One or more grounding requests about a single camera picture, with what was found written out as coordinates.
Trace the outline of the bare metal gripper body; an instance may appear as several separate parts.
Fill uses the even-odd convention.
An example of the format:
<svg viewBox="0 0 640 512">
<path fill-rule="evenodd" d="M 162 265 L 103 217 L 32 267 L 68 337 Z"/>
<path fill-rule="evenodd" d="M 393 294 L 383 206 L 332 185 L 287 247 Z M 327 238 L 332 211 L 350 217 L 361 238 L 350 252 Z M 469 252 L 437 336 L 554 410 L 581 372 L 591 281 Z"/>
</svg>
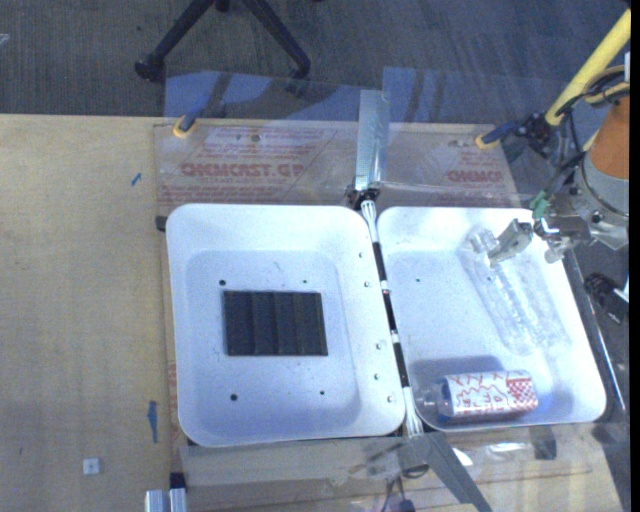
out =
<svg viewBox="0 0 640 512">
<path fill-rule="evenodd" d="M 556 250 L 600 242 L 612 250 L 628 245 L 629 216 L 586 192 L 541 191 L 531 200 L 536 234 Z"/>
</svg>

